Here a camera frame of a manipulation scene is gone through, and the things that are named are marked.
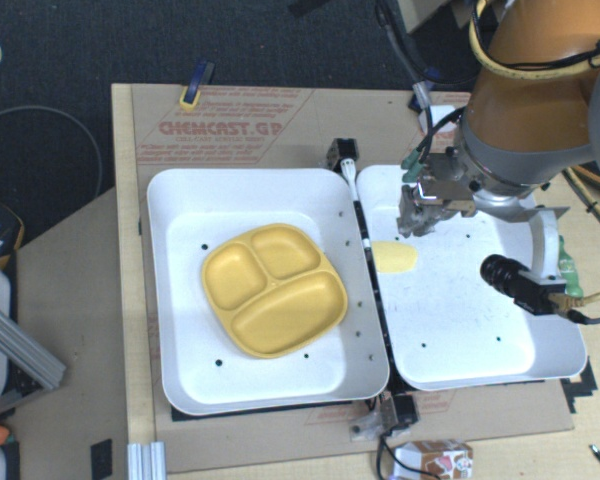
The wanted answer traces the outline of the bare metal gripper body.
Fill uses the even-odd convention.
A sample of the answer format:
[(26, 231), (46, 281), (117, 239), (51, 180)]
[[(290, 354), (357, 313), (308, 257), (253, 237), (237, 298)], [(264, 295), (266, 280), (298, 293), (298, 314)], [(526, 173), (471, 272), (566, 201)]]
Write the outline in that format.
[(536, 188), (504, 180), (460, 147), (428, 154), (414, 150), (401, 169), (403, 223), (438, 223), (477, 212), (511, 220)]

